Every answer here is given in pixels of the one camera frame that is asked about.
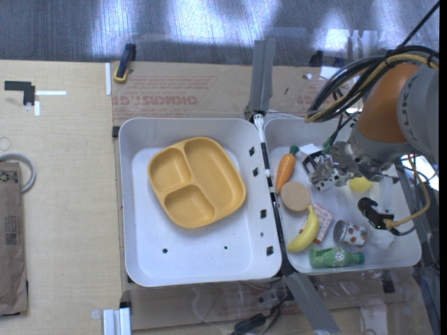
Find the white can with red print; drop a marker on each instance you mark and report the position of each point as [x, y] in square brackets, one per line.
[351, 234]

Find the yellow lemon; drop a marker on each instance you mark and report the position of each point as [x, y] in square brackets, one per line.
[360, 184]

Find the brown cardboard board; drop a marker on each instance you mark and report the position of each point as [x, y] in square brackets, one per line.
[181, 89]

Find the yellow divided plate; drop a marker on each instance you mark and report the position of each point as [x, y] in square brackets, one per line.
[195, 181]

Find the round tan biscuit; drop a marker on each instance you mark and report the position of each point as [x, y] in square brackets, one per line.
[295, 196]

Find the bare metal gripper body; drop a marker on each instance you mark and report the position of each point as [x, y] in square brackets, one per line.
[349, 159]

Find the orange and white pizza slice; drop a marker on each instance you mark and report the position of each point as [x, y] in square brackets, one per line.
[325, 220]

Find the green plastic bottle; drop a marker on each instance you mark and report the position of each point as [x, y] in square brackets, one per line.
[331, 258]

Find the orange carrot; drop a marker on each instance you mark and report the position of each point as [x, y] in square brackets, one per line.
[285, 167]

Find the yellow banana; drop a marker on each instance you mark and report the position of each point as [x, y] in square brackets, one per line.
[309, 230]

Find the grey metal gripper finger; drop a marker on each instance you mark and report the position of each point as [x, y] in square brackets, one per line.
[323, 169]
[344, 179]

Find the white plastic tray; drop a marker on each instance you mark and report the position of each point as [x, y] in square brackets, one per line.
[349, 204]
[195, 257]

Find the black and white carton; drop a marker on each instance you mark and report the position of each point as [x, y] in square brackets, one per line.
[326, 186]

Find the black cylinder on white bracket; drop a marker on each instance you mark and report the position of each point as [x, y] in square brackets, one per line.
[373, 213]

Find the brown paper bag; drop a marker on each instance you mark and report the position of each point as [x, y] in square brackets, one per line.
[12, 243]

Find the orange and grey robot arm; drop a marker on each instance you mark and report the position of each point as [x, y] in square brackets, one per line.
[387, 117]

